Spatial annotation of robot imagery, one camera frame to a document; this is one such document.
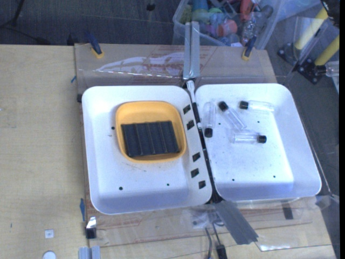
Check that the yellow bowl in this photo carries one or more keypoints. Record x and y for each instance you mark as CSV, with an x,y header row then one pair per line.
x,y
147,110

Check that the black ribbed insert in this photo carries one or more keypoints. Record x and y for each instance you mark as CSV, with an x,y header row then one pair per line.
x,y
149,139

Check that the clear bottle with black cap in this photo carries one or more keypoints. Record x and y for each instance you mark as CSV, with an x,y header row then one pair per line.
x,y
209,115
258,105
234,117
246,138

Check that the white plastic tray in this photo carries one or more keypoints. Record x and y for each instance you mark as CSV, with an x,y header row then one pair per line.
x,y
140,187
253,169

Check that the brown cardboard board, red print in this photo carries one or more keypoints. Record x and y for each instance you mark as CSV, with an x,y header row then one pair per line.
x,y
151,233

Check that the clear plastic storage bin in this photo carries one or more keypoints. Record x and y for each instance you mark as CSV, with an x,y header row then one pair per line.
x,y
229,15

